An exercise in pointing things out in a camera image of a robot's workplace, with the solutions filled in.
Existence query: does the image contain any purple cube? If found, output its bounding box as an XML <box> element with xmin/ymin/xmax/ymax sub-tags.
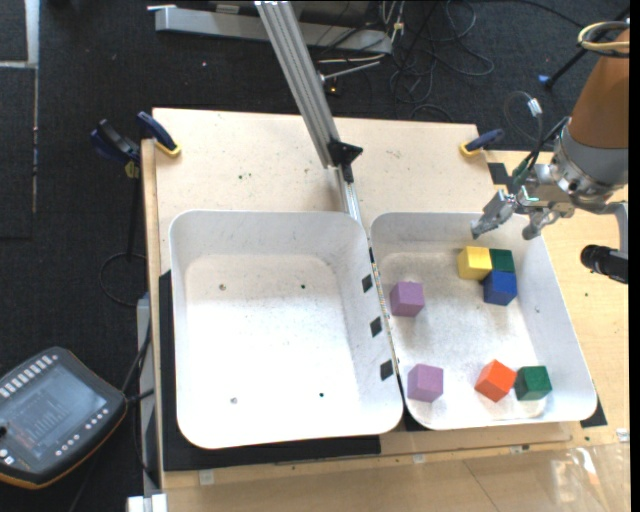
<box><xmin>406</xmin><ymin>363</ymin><xmax>445</xmax><ymax>404</ymax></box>
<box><xmin>388</xmin><ymin>280</ymin><xmax>426</xmax><ymax>318</ymax></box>

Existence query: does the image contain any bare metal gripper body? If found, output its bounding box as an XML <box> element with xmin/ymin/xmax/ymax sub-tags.
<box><xmin>516</xmin><ymin>155</ymin><xmax>615</xmax><ymax>217</ymax></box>

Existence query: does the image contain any black cylinder on white bracket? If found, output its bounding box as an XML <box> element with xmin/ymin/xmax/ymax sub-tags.
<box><xmin>579</xmin><ymin>199</ymin><xmax>630</xmax><ymax>285</ymax></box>

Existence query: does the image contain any orange cube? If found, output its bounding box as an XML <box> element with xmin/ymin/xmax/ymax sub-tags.
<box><xmin>473</xmin><ymin>358</ymin><xmax>518</xmax><ymax>404</ymax></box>

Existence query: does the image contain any blue cube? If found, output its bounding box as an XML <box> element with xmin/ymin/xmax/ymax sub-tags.
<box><xmin>482</xmin><ymin>269</ymin><xmax>519</xmax><ymax>307</ymax></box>

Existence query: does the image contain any green cube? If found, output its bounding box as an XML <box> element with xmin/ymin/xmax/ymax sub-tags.
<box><xmin>513</xmin><ymin>365</ymin><xmax>553</xmax><ymax>402</ymax></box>
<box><xmin>488</xmin><ymin>248</ymin><xmax>517</xmax><ymax>274</ymax></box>

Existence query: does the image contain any pale wood board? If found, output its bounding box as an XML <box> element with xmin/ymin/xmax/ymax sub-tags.
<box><xmin>151</xmin><ymin>106</ymin><xmax>575</xmax><ymax>469</ymax></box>

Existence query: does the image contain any yellow cube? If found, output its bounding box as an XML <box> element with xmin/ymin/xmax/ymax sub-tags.
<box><xmin>456</xmin><ymin>245</ymin><xmax>494</xmax><ymax>281</ymax></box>

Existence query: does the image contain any white plastic tray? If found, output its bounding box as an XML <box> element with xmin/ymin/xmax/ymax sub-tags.
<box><xmin>369</xmin><ymin>211</ymin><xmax>599</xmax><ymax>432</ymax></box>
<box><xmin>168</xmin><ymin>208</ymin><xmax>405</xmax><ymax>450</ymax></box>

